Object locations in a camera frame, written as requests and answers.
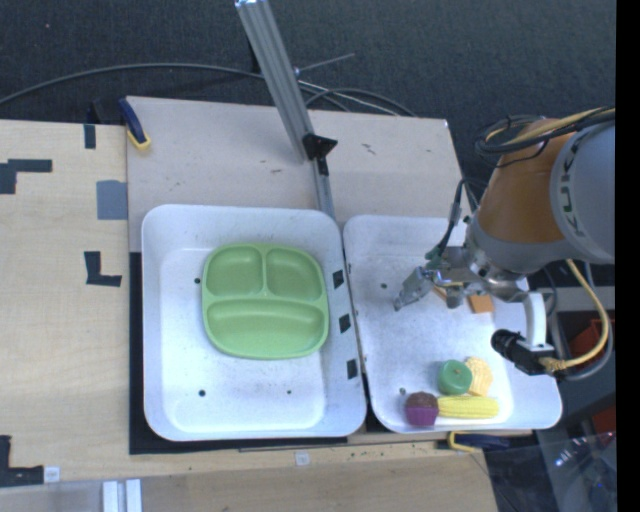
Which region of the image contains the white plastic tray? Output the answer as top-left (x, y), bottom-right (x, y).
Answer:
top-left (140, 203), bottom-right (368, 443)
top-left (342, 214), bottom-right (564, 435)

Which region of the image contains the black cylinder on white bracket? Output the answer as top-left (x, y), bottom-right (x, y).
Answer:
top-left (490, 291), bottom-right (565, 377)

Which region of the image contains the yellow corn cob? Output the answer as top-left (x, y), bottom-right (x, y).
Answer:
top-left (436, 394), bottom-right (501, 421)

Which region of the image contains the orange toy food piece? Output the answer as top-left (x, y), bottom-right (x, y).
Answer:
top-left (433, 284), bottom-right (497, 315)

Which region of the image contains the green divided plate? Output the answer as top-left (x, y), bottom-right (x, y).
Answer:
top-left (200, 242), bottom-right (331, 361)

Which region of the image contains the brown muffin in purple cup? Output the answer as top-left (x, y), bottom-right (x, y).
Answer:
top-left (404, 390), bottom-right (441, 428)

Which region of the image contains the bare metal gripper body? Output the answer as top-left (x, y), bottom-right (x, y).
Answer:
top-left (430, 244), bottom-right (531, 304)

